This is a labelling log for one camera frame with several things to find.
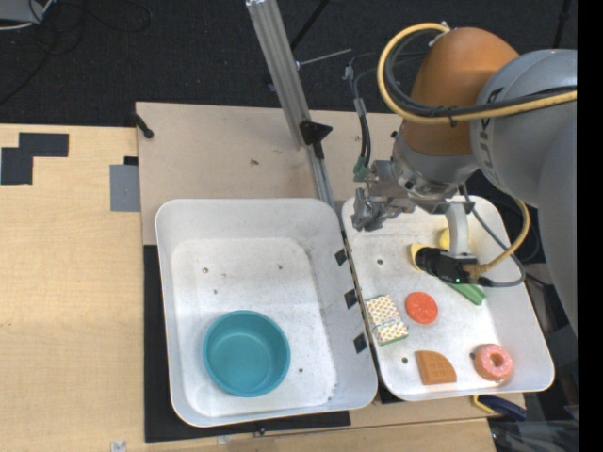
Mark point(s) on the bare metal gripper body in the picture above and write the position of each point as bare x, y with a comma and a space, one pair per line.
391, 186

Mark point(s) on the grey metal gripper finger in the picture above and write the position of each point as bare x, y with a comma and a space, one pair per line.
361, 212
382, 217

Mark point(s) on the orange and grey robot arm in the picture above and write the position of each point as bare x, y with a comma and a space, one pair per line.
518, 149

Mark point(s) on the yellow banana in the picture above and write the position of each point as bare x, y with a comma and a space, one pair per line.
416, 253

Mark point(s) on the orange round slice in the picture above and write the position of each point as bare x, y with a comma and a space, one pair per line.
421, 308

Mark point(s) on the white yellow patterned carton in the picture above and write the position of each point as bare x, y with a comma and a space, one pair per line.
386, 320

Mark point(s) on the white plastic tray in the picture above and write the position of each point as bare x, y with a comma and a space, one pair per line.
264, 262
452, 337

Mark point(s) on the green flat toy vegetable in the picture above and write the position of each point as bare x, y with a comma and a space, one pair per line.
471, 294

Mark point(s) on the brown cardboard board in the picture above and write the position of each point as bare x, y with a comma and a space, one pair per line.
212, 158

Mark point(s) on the brown biscuit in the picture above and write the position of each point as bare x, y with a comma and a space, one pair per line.
435, 369

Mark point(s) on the teal bowl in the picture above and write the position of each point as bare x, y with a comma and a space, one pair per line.
246, 353

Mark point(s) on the pink doughnut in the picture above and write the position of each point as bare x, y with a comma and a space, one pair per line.
485, 369

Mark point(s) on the black cylinder on white bracket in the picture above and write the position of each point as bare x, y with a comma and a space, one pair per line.
443, 264

